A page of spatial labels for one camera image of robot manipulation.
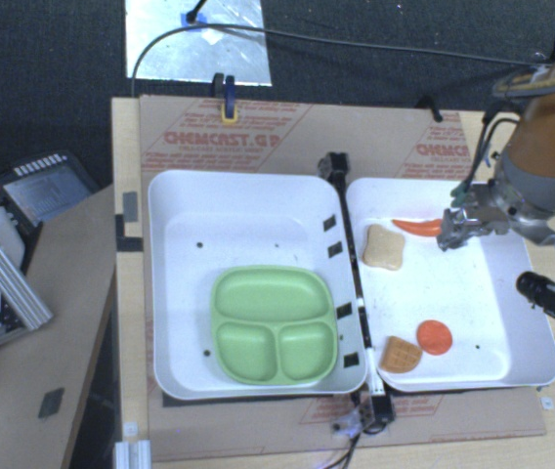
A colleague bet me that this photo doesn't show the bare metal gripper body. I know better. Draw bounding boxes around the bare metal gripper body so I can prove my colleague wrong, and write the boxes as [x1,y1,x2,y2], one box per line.
[458,182,547,237]

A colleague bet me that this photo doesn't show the orange toy carrot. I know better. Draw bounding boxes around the orange toy carrot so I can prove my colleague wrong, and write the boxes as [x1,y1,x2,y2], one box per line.
[391,217,446,238]

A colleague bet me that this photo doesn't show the white plastic tray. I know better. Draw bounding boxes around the white plastic tray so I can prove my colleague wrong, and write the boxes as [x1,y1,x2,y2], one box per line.
[147,168,370,403]
[345,177,555,394]

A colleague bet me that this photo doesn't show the tan toy bread slice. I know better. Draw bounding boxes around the tan toy bread slice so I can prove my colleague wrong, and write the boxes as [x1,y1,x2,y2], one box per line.
[361,223,407,273]

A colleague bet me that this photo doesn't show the thin black and white rod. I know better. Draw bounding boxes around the thin black and white rod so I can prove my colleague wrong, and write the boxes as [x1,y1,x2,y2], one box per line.
[333,171,384,396]

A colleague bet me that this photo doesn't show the orange round disc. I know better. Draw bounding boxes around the orange round disc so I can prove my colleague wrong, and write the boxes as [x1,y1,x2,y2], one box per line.
[415,319,454,357]

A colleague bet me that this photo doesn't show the orange toy waffle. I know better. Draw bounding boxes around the orange toy waffle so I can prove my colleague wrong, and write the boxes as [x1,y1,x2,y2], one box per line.
[379,335,424,375]

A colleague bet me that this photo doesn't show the green divided plate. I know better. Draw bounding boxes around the green divided plate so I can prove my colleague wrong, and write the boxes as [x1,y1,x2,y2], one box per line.
[209,264,340,387]

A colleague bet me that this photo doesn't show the brown cardboard board red print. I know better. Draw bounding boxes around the brown cardboard board red print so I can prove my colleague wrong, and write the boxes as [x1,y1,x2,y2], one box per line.
[138,94,548,463]

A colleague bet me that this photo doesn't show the black cylinder on white bracket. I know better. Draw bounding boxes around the black cylinder on white bracket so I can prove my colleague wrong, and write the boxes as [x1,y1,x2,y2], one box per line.
[516,232,555,324]

